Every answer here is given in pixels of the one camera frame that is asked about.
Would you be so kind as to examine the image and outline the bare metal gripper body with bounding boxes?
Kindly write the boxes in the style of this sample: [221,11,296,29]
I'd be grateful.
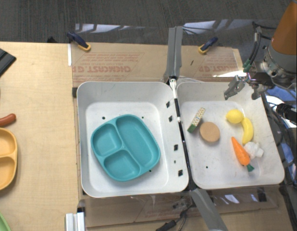
[246,55,297,90]

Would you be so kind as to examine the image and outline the yellow lemon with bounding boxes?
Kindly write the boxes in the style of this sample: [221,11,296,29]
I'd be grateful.
[225,108,245,125]

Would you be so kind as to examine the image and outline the yellow banana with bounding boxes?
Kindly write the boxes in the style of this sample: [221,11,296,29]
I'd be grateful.
[241,116,255,145]

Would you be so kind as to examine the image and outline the green patterned small carton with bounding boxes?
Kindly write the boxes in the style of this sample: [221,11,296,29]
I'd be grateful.
[186,107,206,133]

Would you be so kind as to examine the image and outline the tan round biscuit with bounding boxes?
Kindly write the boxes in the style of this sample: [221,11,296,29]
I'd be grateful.
[199,121,221,143]

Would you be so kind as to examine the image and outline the white garlic bulb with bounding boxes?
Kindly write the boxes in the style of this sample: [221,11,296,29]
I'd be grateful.
[243,141,264,160]

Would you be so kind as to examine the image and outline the thin black and white rod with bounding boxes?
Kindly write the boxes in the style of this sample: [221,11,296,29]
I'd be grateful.
[169,78,193,190]

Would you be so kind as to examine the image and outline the orange carrot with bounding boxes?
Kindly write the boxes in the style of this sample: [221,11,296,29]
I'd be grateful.
[231,136,255,173]

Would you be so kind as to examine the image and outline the white plastic tray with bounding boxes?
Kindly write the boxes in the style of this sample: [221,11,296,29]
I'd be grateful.
[176,81,285,191]
[76,81,189,198]

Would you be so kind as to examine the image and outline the brown cardboard board red print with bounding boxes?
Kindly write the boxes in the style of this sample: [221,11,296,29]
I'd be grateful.
[71,41,294,228]

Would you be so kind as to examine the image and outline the teal divided plate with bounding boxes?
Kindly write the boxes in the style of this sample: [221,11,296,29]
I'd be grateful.
[90,114,161,182]

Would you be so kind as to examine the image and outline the brown sausage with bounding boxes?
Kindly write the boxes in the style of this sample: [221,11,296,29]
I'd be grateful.
[0,113,17,128]

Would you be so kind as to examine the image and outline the black grooved slab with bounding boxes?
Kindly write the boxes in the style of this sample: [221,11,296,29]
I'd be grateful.
[0,44,17,79]

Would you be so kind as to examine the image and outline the orange divided plate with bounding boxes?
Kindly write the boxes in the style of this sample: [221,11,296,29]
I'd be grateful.
[0,127,18,193]

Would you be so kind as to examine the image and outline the black cylinder on white bracket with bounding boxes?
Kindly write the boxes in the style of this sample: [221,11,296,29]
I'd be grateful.
[275,102,297,124]

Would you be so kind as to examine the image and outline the black block with thin wires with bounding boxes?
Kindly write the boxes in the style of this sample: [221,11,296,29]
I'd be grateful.
[155,219,178,231]

